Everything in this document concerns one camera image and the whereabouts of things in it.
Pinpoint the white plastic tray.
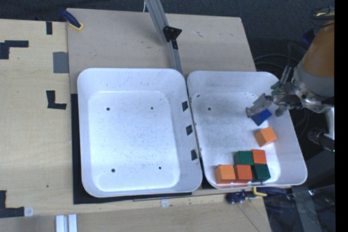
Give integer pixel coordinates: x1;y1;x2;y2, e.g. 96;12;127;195
77;67;203;198
186;70;308;190

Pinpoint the orange cube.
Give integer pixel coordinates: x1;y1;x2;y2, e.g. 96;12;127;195
251;149;268;165
253;127;278;148
214;164;237;185
233;164;253;182

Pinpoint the pale wood board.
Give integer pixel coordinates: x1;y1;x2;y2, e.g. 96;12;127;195
66;7;293;202

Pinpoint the blue cube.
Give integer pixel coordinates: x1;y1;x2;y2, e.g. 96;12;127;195
250;109;273;127

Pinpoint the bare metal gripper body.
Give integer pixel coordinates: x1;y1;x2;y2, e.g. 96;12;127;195
272;83;335;114

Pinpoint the green cube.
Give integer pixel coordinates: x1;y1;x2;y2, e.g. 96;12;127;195
252;164;272;182
233;151;254;166

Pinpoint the black cylinder on white bracket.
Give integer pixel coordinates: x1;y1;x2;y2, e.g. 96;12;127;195
307;106;335;153

